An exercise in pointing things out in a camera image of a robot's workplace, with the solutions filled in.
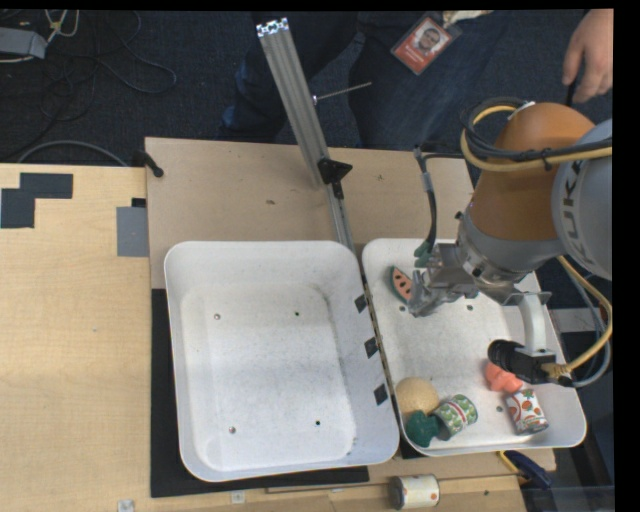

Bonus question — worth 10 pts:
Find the toy watermelon slice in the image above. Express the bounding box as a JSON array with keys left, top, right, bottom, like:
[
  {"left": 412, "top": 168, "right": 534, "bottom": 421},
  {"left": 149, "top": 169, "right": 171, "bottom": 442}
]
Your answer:
[{"left": 389, "top": 265, "right": 416, "bottom": 305}]

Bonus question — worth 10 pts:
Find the tan round bread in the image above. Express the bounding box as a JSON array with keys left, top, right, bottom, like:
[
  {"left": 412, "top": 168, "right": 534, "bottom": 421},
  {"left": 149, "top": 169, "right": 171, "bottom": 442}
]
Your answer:
[{"left": 394, "top": 376, "right": 441, "bottom": 419}]

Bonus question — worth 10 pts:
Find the black cylinder on white bracket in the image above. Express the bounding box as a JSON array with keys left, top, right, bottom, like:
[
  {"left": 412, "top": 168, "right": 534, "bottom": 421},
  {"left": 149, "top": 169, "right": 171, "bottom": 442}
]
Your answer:
[{"left": 487, "top": 289, "right": 559, "bottom": 386}]

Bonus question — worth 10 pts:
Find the white can with orange dots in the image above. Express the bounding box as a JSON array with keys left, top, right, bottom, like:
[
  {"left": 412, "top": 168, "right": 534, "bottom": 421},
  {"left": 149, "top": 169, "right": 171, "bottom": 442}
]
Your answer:
[{"left": 387, "top": 473, "right": 442, "bottom": 511}]

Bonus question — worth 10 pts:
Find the person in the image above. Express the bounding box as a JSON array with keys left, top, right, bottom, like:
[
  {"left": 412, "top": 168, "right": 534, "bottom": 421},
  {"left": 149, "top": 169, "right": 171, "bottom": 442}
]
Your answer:
[{"left": 217, "top": 9, "right": 591, "bottom": 151}]

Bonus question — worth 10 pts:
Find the red and white ID badge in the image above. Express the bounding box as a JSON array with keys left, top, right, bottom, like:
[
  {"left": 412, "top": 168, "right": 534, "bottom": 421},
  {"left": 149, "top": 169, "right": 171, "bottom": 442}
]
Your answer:
[{"left": 390, "top": 12, "right": 462, "bottom": 76}]

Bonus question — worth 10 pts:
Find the white plastic tray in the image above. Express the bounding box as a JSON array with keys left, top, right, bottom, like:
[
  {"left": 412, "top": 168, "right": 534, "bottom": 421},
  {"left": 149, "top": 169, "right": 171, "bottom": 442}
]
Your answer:
[
  {"left": 163, "top": 239, "right": 401, "bottom": 484},
  {"left": 360, "top": 237, "right": 588, "bottom": 458}
]

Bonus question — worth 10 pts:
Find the white can with orange print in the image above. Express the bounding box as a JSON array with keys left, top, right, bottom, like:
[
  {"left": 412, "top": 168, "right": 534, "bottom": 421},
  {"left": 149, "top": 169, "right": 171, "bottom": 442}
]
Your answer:
[{"left": 504, "top": 388, "right": 550, "bottom": 436}]

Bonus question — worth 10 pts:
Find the green and white can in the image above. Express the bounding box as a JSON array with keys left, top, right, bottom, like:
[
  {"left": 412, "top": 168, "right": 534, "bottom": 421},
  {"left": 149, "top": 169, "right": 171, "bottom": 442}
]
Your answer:
[{"left": 432, "top": 393, "right": 479, "bottom": 442}]

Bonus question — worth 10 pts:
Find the brown cardboard board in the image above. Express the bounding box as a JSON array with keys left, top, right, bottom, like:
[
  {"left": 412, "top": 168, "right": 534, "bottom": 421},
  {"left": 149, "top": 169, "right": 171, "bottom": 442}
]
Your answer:
[{"left": 144, "top": 137, "right": 557, "bottom": 501}]

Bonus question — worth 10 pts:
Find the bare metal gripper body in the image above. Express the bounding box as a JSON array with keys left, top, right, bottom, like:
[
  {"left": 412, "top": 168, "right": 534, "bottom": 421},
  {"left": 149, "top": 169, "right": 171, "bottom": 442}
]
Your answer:
[{"left": 423, "top": 242, "right": 527, "bottom": 304}]

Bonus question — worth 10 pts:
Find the green broccoli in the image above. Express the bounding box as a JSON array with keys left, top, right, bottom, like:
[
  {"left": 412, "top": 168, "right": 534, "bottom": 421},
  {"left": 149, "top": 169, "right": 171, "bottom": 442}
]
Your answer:
[{"left": 404, "top": 410, "right": 442, "bottom": 449}]

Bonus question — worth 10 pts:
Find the person's hand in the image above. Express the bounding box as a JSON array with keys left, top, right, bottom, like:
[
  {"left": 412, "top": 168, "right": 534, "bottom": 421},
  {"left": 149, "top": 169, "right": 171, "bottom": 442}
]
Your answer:
[{"left": 561, "top": 9, "right": 614, "bottom": 104}]

